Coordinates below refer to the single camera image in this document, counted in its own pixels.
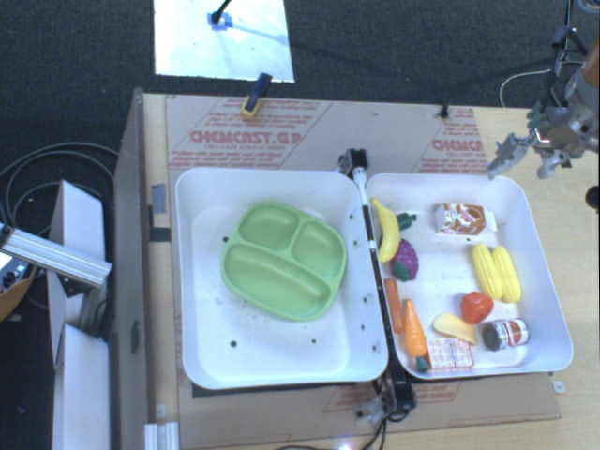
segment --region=white tray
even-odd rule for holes
[[[501,176],[490,181],[475,175],[381,173],[369,180],[367,192],[396,213],[417,215],[401,236],[414,246],[419,272],[413,281],[399,281],[398,291],[400,299],[413,300],[427,337],[441,336],[431,327],[437,315],[460,315],[462,295],[479,289],[471,260],[477,242],[490,247],[503,245],[509,250],[523,291],[517,304],[495,301],[485,322],[519,317],[529,327],[529,343],[492,352],[486,349],[482,324],[478,324],[479,344],[472,346],[472,368],[436,369],[423,374],[416,371],[415,360],[405,353],[403,339],[397,337],[400,362],[411,374],[420,379],[450,379],[557,371],[570,364],[573,344],[527,198],[515,182]],[[437,233],[434,210],[444,202],[484,206],[494,213],[498,231],[476,236]],[[382,264],[382,276],[392,276],[387,263]]]
[[[251,305],[223,282],[223,238],[252,205],[277,201],[333,226],[348,249],[336,299],[321,318],[292,322]],[[183,363],[209,389],[366,382],[388,351],[362,204],[335,172],[198,168],[176,182]]]

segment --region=orange carrot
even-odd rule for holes
[[[428,352],[428,342],[410,298],[404,300],[404,345],[406,353],[412,357],[423,356]]]
[[[385,285],[385,294],[387,295],[387,303],[390,306],[390,315],[392,317],[392,326],[395,334],[401,334],[404,330],[402,322],[402,307],[400,306],[400,298],[398,296],[398,285],[395,278],[386,278],[383,281]]]

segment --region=green divided plate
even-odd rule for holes
[[[230,290],[290,320],[314,320],[332,304],[346,269],[346,245],[323,221],[278,202],[249,208],[221,258]]]

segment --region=toy tomato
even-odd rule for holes
[[[483,321],[494,308],[494,301],[480,292],[471,292],[462,297],[460,310],[466,323],[475,324]]]

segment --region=table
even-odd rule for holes
[[[166,173],[165,96],[144,95],[146,177],[148,192],[164,183]],[[472,109],[487,160],[493,158],[497,140],[526,128],[523,109]],[[573,339],[575,356],[566,370],[551,377],[556,388],[562,418],[477,427],[444,428],[431,431],[399,431],[389,426],[385,448],[514,449],[594,448],[600,440],[600,358],[598,302],[598,215],[584,202],[585,192],[597,184],[598,157],[586,154],[573,169],[559,169],[548,180],[539,180],[539,156],[531,151],[505,176],[525,190],[536,228],[554,279],[562,310]],[[155,215],[155,225],[169,227],[168,214]],[[164,405],[162,420],[177,420],[176,368],[174,365],[174,325],[172,273],[165,271],[171,261],[170,244],[150,244],[153,265],[152,319],[155,351],[155,391],[157,403]],[[360,448],[366,437],[344,439]],[[335,447],[335,441],[302,442],[321,448]],[[248,448],[276,448],[277,444]]]

